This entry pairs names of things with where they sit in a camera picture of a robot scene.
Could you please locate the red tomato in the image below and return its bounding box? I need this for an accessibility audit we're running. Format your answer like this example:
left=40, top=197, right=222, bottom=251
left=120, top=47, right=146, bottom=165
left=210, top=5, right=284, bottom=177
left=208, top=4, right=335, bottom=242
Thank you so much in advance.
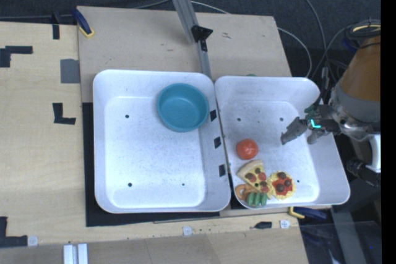
left=236, top=138, right=260, bottom=161

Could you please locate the green toy pea pod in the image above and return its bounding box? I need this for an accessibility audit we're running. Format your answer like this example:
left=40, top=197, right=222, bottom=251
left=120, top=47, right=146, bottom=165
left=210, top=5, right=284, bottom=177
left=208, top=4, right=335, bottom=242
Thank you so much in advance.
left=246, top=192, right=269, bottom=208

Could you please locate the toy pizza slice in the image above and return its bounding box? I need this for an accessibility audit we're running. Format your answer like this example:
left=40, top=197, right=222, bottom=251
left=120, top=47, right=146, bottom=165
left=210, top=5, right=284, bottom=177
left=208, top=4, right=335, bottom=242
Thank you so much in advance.
left=236, top=159, right=268, bottom=193

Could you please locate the black cylinder on white bracket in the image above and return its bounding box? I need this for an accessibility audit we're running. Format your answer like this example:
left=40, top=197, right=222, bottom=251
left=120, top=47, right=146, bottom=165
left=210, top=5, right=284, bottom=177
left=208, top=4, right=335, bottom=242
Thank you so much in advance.
left=345, top=132, right=382, bottom=188

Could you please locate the orange toy pretzel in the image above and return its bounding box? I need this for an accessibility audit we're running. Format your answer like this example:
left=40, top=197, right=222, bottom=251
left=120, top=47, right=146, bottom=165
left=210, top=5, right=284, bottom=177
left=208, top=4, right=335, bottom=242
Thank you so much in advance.
left=234, top=183, right=255, bottom=202

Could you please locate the white plastic tray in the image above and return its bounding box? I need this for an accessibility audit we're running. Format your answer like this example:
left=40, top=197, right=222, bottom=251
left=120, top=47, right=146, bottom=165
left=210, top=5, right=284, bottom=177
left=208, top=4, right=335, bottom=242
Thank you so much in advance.
left=92, top=69, right=232, bottom=215
left=213, top=75, right=351, bottom=211

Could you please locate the pale wood board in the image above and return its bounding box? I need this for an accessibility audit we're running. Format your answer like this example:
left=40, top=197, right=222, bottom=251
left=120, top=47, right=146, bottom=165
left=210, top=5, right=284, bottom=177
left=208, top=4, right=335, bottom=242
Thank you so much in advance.
left=76, top=5, right=329, bottom=224

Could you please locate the round yellow toy pizza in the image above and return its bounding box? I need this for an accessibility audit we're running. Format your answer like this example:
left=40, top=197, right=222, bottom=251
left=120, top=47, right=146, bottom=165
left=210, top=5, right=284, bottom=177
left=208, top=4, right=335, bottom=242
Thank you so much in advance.
left=267, top=171, right=297, bottom=201

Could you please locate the teal bowl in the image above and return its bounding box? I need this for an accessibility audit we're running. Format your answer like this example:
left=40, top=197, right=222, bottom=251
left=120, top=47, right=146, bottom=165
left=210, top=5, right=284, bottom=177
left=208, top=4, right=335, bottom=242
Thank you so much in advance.
left=156, top=82, right=210, bottom=134

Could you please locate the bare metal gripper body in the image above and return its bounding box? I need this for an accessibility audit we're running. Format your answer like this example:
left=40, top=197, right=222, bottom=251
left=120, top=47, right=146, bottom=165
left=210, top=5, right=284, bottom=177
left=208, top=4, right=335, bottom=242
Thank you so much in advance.
left=308, top=95, right=382, bottom=142

